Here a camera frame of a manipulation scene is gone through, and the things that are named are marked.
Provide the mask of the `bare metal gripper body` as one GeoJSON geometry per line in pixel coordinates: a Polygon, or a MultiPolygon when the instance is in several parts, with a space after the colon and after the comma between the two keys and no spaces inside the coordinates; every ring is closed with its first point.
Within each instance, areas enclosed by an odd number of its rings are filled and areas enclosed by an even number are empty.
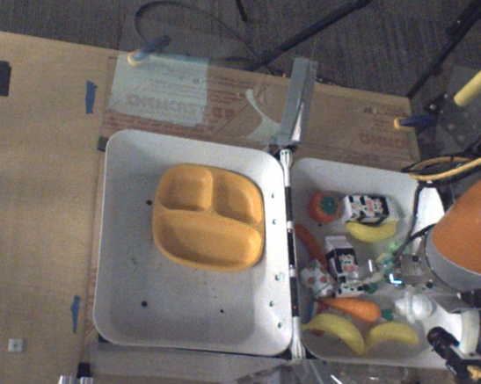
{"type": "Polygon", "coordinates": [[[397,261],[396,272],[404,278],[404,286],[433,287],[434,276],[425,259],[419,255],[403,254],[397,261]]]}

